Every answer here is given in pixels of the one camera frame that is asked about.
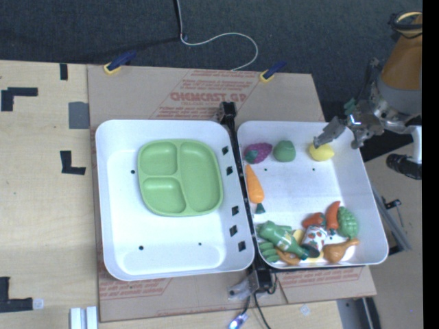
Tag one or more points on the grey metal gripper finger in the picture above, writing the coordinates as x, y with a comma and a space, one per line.
358, 139
330, 132

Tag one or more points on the brown chicken drumstick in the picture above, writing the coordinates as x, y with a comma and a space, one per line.
337, 250

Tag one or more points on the green bean pods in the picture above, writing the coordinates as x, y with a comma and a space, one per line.
268, 250

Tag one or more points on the small orange chili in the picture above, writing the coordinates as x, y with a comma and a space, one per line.
332, 214

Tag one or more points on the black cylinder on white bracket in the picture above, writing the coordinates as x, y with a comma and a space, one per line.
406, 164

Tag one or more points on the green broccoli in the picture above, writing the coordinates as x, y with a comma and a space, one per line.
348, 223

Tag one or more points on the green divided plate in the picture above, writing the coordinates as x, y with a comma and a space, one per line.
180, 177

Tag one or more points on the green round fruit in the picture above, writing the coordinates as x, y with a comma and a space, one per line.
284, 151

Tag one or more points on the orange carrot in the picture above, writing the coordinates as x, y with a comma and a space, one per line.
254, 185

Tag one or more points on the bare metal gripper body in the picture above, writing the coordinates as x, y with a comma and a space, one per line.
372, 120

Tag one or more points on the purple grapes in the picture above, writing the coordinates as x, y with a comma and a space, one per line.
262, 149

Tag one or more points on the green bottle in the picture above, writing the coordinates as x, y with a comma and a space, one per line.
281, 238

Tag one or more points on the red pepper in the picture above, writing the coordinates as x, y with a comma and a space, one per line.
312, 219

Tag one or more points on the white can with red print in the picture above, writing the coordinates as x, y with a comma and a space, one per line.
313, 238

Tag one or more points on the yellow lemon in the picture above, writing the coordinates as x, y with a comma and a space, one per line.
322, 153

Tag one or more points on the white plastic tray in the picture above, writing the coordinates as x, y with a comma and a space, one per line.
171, 245
302, 187

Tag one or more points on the brown cardboard board red print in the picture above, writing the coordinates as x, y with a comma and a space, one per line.
144, 87

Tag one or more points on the yellow flat toy food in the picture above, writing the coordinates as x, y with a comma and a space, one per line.
297, 234

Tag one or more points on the orange flat toy food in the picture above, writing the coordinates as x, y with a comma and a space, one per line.
289, 258

